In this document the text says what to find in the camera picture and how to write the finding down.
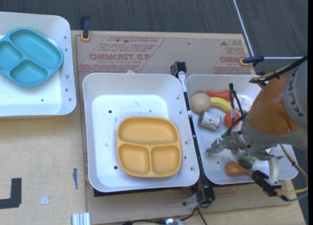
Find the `table surface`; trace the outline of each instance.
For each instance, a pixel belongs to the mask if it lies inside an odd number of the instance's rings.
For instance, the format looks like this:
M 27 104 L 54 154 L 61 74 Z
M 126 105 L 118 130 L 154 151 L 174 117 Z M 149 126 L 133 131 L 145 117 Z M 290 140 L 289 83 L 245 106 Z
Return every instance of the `table surface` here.
M 80 31 L 72 31 L 74 66 L 77 65 L 75 36 L 78 34 Z M 76 69 L 74 73 L 77 106 L 70 114 L 0 119 L 0 200 L 10 198 L 12 178 L 22 179 L 22 203 L 18 208 L 0 209 L 0 224 L 66 225 L 70 224 L 73 213 L 87 211 Z M 74 171 L 77 172 L 77 186 L 73 180 Z M 291 180 L 286 184 L 292 187 Z M 42 204 L 42 197 L 47 196 L 49 204 Z M 208 224 L 305 224 L 298 202 L 209 213 L 203 217 Z M 195 212 L 185 224 L 202 225 L 203 221 Z

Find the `orange plate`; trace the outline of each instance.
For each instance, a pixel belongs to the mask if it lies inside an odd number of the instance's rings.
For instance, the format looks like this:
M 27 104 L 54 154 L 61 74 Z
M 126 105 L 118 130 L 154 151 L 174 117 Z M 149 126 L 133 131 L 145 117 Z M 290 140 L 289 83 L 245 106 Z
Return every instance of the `orange plate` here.
M 131 176 L 167 177 L 181 165 L 178 129 L 165 118 L 125 118 L 117 128 L 116 146 L 119 164 Z

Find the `white plate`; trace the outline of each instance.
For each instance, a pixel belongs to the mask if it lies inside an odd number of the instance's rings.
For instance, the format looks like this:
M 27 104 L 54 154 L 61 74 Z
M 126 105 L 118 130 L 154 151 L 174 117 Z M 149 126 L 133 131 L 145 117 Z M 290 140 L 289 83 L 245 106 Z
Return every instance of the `white plate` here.
M 20 27 L 32 28 L 63 53 L 62 66 L 45 82 L 24 88 L 0 74 L 0 117 L 64 115 L 76 107 L 71 32 L 59 16 L 0 12 L 0 39 Z
M 88 171 L 101 192 L 184 187 L 199 179 L 199 167 L 180 81 L 169 74 L 93 73 L 83 81 Z M 163 178 L 128 175 L 118 164 L 116 130 L 129 116 L 156 116 L 179 130 L 182 162 Z
M 255 75 L 191 75 L 186 80 L 188 96 L 190 97 L 196 92 L 206 92 L 207 90 L 228 90 L 229 83 L 233 83 L 234 90 L 238 93 L 238 95 L 243 94 L 248 96 L 253 101 L 261 88 L 256 84 L 249 83 L 249 80 L 252 77 L 255 77 Z M 211 143 L 216 138 L 221 137 L 221 135 L 227 130 L 227 127 L 223 122 L 225 112 L 217 108 L 210 108 L 209 111 L 212 114 L 220 115 L 222 117 L 221 124 L 215 131 L 198 125 L 199 114 L 194 112 L 192 114 L 206 177 L 218 185 L 253 182 L 253 180 L 246 175 L 230 177 L 224 170 L 225 164 L 228 161 L 238 161 L 243 152 L 239 152 L 234 156 L 230 150 L 224 149 L 220 153 L 213 154 L 211 156 L 206 154 L 206 149 L 211 146 Z M 284 147 L 295 159 L 292 147 L 290 145 L 284 145 Z M 280 146 L 273 148 L 270 153 L 275 156 L 285 155 Z M 260 170 L 267 175 L 269 174 L 267 161 L 256 160 L 253 165 L 253 169 Z M 292 179 L 297 175 L 297 173 L 298 171 L 291 166 L 291 163 L 286 156 L 279 160 L 280 180 Z

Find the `teal plate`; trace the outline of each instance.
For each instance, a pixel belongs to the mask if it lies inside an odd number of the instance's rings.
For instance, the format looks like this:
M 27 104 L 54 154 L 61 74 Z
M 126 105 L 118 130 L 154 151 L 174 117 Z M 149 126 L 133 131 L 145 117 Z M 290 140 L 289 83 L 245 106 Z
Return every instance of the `teal plate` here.
M 18 28 L 0 40 L 0 72 L 23 87 L 47 80 L 63 63 L 60 49 L 31 28 Z

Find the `gray carpet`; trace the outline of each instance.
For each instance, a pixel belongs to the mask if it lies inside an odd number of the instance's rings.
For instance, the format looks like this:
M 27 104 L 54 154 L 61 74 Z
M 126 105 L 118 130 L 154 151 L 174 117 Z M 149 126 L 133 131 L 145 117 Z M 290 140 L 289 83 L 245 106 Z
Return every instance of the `gray carpet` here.
M 236 0 L 254 55 L 299 57 L 308 53 L 308 0 Z M 243 33 L 233 0 L 0 0 L 0 11 L 59 15 L 72 30 L 90 16 L 90 30 Z M 270 60 L 270 72 L 290 60 Z M 307 151 L 295 150 L 308 172 Z M 293 180 L 295 188 L 303 179 Z M 300 204 L 309 224 L 308 197 Z

